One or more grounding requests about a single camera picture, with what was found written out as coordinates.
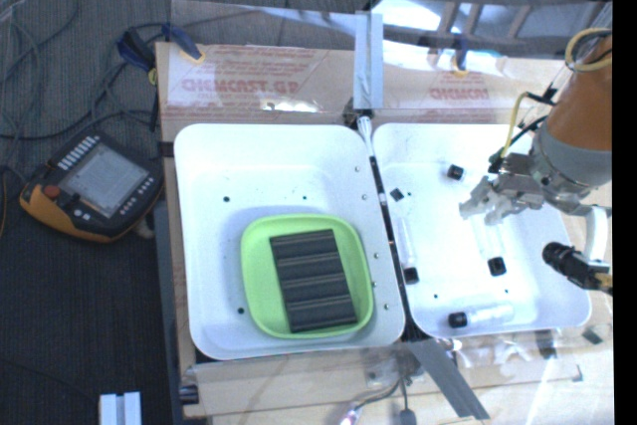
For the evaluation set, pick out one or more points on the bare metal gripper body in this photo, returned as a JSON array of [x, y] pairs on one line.
[[535, 186]]

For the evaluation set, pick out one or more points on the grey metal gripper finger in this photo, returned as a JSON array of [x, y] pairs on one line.
[[497, 210], [475, 201]]

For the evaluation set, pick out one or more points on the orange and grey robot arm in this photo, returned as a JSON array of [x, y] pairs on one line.
[[582, 119]]

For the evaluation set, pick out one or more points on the white plastic tray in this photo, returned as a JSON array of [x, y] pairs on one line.
[[278, 164], [448, 224]]

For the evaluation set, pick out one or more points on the clear plastic bottle black cap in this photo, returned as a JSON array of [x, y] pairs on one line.
[[492, 254], [455, 171], [478, 315], [408, 249]]

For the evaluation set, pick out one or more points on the black ribbed rack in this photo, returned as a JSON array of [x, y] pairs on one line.
[[313, 281]]

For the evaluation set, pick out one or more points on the green plate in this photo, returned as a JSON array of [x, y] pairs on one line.
[[256, 264]]

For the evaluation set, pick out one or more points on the brown cardboard board red print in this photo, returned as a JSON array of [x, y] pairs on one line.
[[249, 84]]

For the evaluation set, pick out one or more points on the black cylinder on white bracket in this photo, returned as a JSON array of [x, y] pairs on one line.
[[572, 264]]

